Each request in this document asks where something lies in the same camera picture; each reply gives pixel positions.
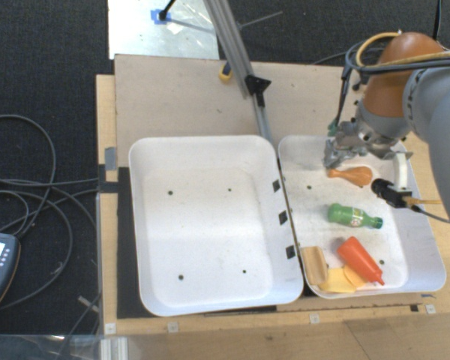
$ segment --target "black carpet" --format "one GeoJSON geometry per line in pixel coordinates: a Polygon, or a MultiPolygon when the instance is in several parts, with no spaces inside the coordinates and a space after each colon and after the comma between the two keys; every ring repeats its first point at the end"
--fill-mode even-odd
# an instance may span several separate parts
{"type": "MultiPolygon", "coordinates": [[[[377,32],[403,29],[431,34],[436,3],[230,0],[240,23],[283,11],[243,29],[251,59],[301,63],[343,52],[377,32]]],[[[0,0],[0,114],[27,116],[49,133],[57,151],[56,181],[97,176],[95,75],[113,72],[107,36],[107,0],[0,0]]],[[[450,47],[450,0],[444,0],[439,39],[450,47]]],[[[0,121],[0,177],[45,182],[50,157],[39,132],[16,120],[0,121]]],[[[75,185],[67,190],[93,187],[75,185]]],[[[94,214],[95,196],[81,200],[94,214]]],[[[95,231],[76,206],[61,208],[73,227],[71,261],[43,293],[0,311],[0,333],[66,333],[85,310],[77,298],[92,300],[97,295],[95,231]]],[[[0,226],[20,212],[18,202],[1,198],[0,226]]],[[[4,304],[53,276],[67,253],[65,225],[53,211],[45,211],[22,244],[20,267],[4,304]]],[[[89,333],[95,321],[90,313],[77,333],[89,333]]]]}

